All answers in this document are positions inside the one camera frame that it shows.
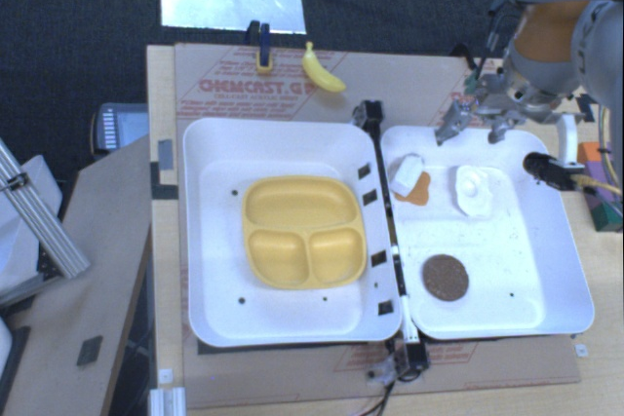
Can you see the black cylinder on white bracket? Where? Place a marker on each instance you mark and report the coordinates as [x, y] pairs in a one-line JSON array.
[[548, 170]]

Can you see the orange cube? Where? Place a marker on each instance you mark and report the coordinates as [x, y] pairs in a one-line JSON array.
[[590, 153]]

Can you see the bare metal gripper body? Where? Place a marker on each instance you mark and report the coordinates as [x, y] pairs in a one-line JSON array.
[[507, 104]]

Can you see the brown cardboard board, red print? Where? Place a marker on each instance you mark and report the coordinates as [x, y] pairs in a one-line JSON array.
[[400, 83]]

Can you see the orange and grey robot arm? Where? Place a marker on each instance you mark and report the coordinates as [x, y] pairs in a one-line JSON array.
[[560, 5]]

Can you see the white block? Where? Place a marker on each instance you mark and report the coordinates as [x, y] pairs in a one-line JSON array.
[[405, 173]]

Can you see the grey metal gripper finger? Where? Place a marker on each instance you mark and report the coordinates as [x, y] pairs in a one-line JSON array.
[[451, 122], [499, 129]]

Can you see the orange flat slice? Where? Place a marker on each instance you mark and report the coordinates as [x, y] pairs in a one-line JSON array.
[[419, 195]]

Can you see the brown round biscuit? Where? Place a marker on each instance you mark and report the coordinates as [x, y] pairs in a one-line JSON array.
[[445, 277]]

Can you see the white fried egg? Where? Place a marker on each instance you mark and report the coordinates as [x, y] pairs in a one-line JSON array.
[[473, 192]]

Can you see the yellow banana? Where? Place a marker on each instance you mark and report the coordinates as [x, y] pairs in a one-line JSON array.
[[322, 73]]

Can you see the green block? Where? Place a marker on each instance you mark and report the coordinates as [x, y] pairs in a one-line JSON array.
[[608, 216]]

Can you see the white plastic tray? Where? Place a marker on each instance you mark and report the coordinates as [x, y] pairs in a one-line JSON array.
[[219, 258], [526, 258]]

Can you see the purple block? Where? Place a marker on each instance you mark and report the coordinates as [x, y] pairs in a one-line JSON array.
[[602, 182]]

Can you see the yellow divided plate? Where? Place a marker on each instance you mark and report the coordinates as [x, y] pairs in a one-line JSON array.
[[302, 234]]

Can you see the thin black and white rod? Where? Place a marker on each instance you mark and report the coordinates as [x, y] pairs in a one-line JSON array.
[[390, 219]]

